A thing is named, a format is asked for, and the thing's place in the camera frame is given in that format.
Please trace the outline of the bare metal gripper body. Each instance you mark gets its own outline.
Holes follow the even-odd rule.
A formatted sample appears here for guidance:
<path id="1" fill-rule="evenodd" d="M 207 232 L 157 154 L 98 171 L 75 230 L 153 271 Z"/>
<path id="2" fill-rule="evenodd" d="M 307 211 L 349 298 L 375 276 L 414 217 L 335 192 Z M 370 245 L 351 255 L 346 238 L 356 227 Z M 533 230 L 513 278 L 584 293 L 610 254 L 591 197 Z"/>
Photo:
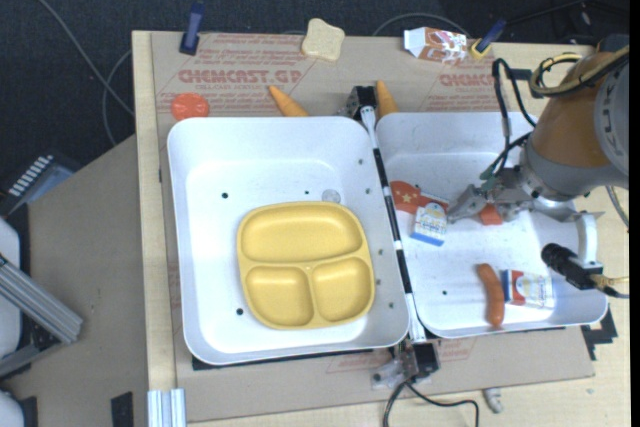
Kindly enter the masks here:
<path id="1" fill-rule="evenodd" d="M 547 187 L 527 167 L 503 168 L 487 182 L 487 201 L 498 213 L 501 203 L 518 202 L 523 205 L 519 214 L 538 212 L 556 221 L 570 221 L 576 217 L 572 200 L 572 196 Z"/>

